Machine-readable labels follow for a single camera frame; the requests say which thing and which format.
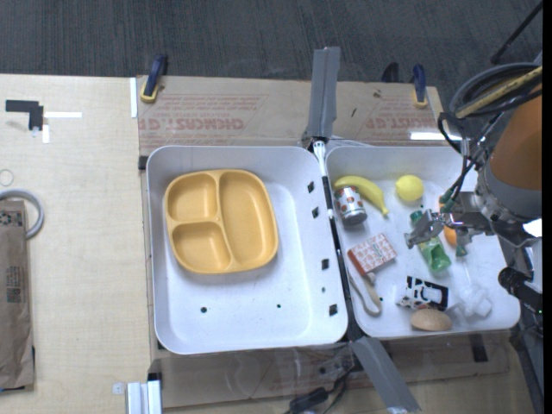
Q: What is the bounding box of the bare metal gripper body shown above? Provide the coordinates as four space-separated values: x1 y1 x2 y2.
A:
442 190 521 237

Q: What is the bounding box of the orange carrot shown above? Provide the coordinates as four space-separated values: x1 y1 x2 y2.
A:
438 193 469 258

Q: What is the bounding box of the green plastic bottle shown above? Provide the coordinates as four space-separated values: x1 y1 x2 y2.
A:
409 210 453 274

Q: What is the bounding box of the yellow lemon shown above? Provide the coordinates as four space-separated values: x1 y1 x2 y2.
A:
394 173 425 204

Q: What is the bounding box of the orange and white carton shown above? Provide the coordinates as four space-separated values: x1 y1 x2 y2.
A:
346 232 398 276

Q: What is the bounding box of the black and white carton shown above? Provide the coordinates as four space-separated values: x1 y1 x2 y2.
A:
395 275 450 312

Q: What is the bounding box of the yellow banana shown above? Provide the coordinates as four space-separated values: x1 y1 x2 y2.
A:
332 174 390 217

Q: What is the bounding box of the small can with red print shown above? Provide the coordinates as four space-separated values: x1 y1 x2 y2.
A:
333 185 369 227

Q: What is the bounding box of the brown bread bun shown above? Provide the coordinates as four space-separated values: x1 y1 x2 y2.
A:
409 307 454 333

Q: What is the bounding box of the white plastic tray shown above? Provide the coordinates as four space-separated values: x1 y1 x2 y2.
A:
323 145 523 342
145 145 349 356

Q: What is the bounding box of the yellow divided plate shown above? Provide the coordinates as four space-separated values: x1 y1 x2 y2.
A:
163 168 280 275

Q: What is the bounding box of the brown cardboard board, red print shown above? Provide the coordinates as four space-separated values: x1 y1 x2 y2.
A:
136 74 518 409

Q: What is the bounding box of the brown paper bag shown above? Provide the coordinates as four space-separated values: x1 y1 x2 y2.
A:
0 199 36 392

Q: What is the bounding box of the black cylinder on white bracket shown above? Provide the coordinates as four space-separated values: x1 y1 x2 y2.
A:
497 217 543 315

